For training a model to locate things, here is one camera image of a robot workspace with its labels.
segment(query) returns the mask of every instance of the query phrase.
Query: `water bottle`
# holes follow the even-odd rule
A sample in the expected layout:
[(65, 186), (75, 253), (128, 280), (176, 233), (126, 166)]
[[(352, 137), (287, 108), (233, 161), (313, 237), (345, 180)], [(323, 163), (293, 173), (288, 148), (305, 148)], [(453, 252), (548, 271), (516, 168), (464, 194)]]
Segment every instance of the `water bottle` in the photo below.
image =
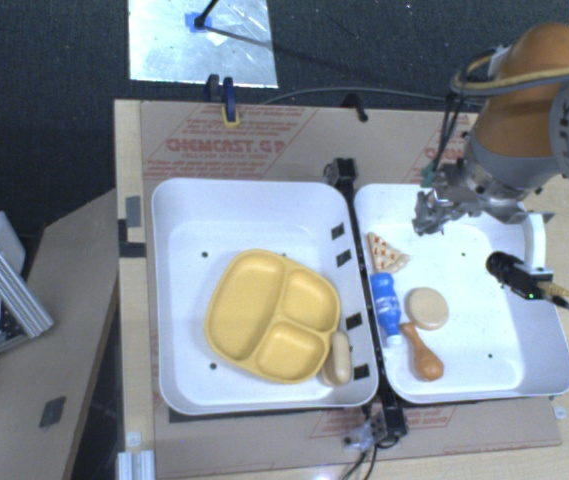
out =
[(393, 288), (393, 276), (388, 272), (373, 274), (371, 276), (371, 289), (377, 323), (386, 332), (385, 345), (390, 347), (401, 343), (399, 324), (402, 309)]

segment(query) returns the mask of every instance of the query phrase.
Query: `pizza slice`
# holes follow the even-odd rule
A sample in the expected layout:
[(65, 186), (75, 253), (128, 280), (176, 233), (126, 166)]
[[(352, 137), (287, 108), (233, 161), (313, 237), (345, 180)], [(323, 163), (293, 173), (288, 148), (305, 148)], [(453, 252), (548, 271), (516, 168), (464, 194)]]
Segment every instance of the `pizza slice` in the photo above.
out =
[(367, 238), (376, 271), (395, 274), (408, 263), (410, 256), (390, 246), (381, 236), (368, 233)]

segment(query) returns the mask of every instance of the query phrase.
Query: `yellow divided plate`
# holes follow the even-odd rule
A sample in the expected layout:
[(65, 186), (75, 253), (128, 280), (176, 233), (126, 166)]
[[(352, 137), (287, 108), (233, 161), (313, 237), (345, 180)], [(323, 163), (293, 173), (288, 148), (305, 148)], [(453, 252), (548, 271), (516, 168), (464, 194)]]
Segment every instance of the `yellow divided plate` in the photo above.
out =
[(340, 319), (335, 288), (284, 256), (253, 249), (226, 268), (208, 307), (206, 339), (260, 377), (303, 382), (324, 364)]

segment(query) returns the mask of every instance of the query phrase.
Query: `tan disc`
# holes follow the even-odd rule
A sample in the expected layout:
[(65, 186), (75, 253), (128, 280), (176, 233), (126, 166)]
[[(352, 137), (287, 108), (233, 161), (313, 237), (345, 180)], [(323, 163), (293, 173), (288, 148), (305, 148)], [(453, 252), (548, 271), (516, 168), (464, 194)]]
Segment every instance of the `tan disc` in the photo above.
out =
[(406, 314), (420, 329), (434, 331), (448, 320), (448, 305), (432, 288), (415, 288), (406, 297)]

